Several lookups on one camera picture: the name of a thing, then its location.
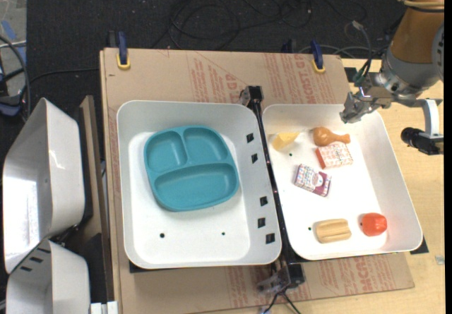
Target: pink box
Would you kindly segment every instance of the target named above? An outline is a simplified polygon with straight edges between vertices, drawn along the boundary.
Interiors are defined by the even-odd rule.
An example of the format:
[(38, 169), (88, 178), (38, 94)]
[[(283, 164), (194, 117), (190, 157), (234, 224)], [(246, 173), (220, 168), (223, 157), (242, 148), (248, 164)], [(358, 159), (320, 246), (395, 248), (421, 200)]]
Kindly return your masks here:
[(330, 190), (331, 176), (312, 167), (300, 164), (295, 177), (295, 185), (320, 196), (327, 196)]
[(345, 143), (318, 147), (316, 155), (322, 169), (352, 164), (353, 158)]

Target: red toy tomato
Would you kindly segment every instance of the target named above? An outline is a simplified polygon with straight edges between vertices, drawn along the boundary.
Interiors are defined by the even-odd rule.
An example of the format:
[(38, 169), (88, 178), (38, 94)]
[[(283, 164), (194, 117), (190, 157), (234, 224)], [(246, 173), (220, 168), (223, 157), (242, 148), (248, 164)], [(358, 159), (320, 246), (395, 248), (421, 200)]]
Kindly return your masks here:
[(377, 236), (385, 232), (388, 228), (388, 222), (386, 218), (377, 214), (376, 212), (370, 212), (362, 217), (361, 221), (362, 231), (367, 236)]

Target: cardboard board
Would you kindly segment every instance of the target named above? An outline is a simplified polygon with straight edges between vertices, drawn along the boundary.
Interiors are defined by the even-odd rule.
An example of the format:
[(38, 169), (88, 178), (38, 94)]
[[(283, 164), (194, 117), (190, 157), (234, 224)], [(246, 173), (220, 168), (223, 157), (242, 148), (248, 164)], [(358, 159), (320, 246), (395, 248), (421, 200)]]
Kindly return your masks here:
[[(122, 232), (116, 116), (134, 99), (238, 103), (247, 85), (260, 85), (263, 106), (275, 103), (343, 103), (349, 91), (342, 61), (324, 56), (315, 73), (310, 54), (195, 52), (130, 49), (131, 67), (117, 65), (117, 50), (100, 53), (107, 152), (109, 223), (115, 299), (121, 313), (202, 313), (267, 305), (257, 291), (268, 266), (211, 267), (130, 272)], [(306, 282), (293, 301), (392, 291), (414, 286), (403, 253), (303, 264)]]

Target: teal plate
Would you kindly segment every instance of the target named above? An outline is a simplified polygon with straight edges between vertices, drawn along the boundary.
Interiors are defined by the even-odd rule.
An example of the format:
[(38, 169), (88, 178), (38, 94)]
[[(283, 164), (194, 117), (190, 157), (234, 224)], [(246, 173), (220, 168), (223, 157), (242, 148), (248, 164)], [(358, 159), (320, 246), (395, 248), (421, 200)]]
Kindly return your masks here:
[(222, 136), (206, 126), (182, 126), (154, 133), (144, 163), (155, 199), (167, 210), (189, 211), (229, 200), (239, 175)]

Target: white plastic container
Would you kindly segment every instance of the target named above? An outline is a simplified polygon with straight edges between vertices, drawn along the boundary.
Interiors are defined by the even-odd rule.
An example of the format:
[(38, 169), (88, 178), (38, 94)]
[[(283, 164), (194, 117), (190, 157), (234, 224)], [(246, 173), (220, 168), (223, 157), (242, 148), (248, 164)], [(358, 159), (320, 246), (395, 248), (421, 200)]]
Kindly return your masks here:
[(44, 238), (78, 224), (85, 209), (77, 122), (42, 98), (3, 169), (6, 271)]
[[(340, 104), (275, 104), (263, 112), (263, 127), (290, 245), (307, 260), (409, 251), (422, 242), (422, 230), (400, 172), (383, 120), (378, 112), (345, 125)], [(347, 144), (353, 163), (322, 169), (314, 151), (311, 129), (325, 126), (334, 133), (349, 133)], [(300, 132), (293, 144), (277, 151), (272, 139), (281, 132)], [(332, 176), (328, 196), (321, 197), (294, 185), (299, 164)], [(362, 215), (384, 215), (388, 228), (366, 236)], [(351, 238), (320, 243), (314, 226), (327, 219), (346, 219)]]
[[(226, 142), (239, 189), (212, 207), (171, 212), (153, 196), (143, 148), (154, 133), (204, 125)], [(281, 239), (273, 192), (254, 113), (239, 104), (130, 101), (117, 113), (124, 245), (144, 269), (264, 265)]]
[(87, 314), (89, 307), (86, 261), (47, 239), (8, 278), (6, 314)]

